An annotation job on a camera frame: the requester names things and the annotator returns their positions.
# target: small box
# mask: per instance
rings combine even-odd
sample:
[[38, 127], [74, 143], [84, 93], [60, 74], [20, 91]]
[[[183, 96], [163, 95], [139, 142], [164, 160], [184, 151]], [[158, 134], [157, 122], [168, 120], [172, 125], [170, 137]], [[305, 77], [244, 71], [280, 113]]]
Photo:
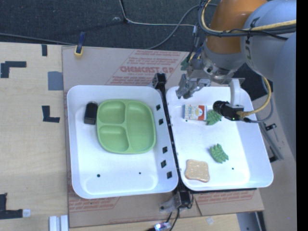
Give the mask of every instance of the small box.
[[206, 120], [206, 106], [204, 105], [191, 105], [184, 106], [184, 119], [185, 120]]

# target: black floor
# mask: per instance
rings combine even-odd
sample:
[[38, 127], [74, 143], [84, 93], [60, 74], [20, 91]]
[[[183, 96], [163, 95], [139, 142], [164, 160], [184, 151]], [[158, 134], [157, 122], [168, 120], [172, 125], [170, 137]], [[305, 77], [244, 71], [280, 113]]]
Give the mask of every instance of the black floor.
[[[177, 24], [200, 0], [122, 1], [127, 18], [133, 22]], [[182, 24], [194, 25], [196, 20], [197, 10], [192, 10]], [[83, 31], [85, 46], [149, 49], [164, 41], [174, 29], [175, 26], [125, 23], [119, 0], [0, 0], [2, 42], [77, 44]], [[154, 49], [190, 51], [191, 43], [192, 27], [180, 26]], [[236, 77], [245, 78], [242, 87], [252, 100], [265, 94], [261, 78], [246, 65]]]

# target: wooden table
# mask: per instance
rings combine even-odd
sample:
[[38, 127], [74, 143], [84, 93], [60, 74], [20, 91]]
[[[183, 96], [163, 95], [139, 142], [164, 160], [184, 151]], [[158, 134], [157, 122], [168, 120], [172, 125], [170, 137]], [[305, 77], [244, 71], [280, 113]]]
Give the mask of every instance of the wooden table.
[[[62, 46], [0, 43], [0, 62], [26, 61], [0, 78], [0, 194], [7, 210], [30, 209], [31, 217], [0, 220], [0, 230], [47, 231], [50, 216], [68, 215], [64, 94], [48, 89], [48, 72], [62, 72]], [[43, 122], [42, 106], [59, 123]], [[239, 231], [236, 214], [180, 218], [173, 230]], [[153, 221], [74, 228], [75, 231], [145, 231]]]

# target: white tray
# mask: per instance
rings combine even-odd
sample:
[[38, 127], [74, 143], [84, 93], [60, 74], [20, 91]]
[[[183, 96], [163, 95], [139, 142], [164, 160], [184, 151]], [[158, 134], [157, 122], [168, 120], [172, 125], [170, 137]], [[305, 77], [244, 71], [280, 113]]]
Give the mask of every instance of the white tray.
[[[96, 126], [85, 124], [83, 118], [88, 102], [100, 104], [110, 99], [137, 100], [151, 108], [156, 127], [153, 149], [143, 154], [115, 154], [101, 147]], [[67, 109], [72, 185], [80, 197], [166, 193], [175, 189], [179, 178], [157, 90], [140, 86], [74, 86], [67, 94]]]
[[[204, 121], [186, 121], [183, 118], [185, 104], [204, 104], [210, 110], [215, 101], [230, 102], [230, 88], [205, 87], [189, 99], [178, 99], [177, 88], [169, 89], [166, 98], [183, 183], [193, 191], [269, 186], [273, 181], [273, 172], [257, 123], [222, 118], [218, 123], [207, 126]], [[244, 110], [253, 110], [249, 95], [243, 89], [240, 94], [240, 104], [244, 106]], [[255, 115], [250, 115], [249, 118], [256, 120]], [[229, 160], [222, 164], [215, 162], [208, 151], [217, 143], [229, 156]], [[185, 177], [186, 161], [189, 159], [208, 163], [209, 182]]]

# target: blue and yellow clamp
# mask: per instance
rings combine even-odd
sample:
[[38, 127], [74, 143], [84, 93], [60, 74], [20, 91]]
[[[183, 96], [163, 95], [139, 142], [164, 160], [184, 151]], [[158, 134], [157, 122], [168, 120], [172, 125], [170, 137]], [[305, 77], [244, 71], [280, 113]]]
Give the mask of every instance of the blue and yellow clamp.
[[74, 55], [77, 56], [77, 57], [80, 57], [82, 56], [82, 53], [83, 53], [83, 42], [85, 40], [85, 36], [86, 36], [86, 33], [85, 32], [81, 32], [80, 33], [80, 36], [79, 36], [79, 42], [78, 44], [76, 45], [75, 47], [75, 51], [74, 51]]

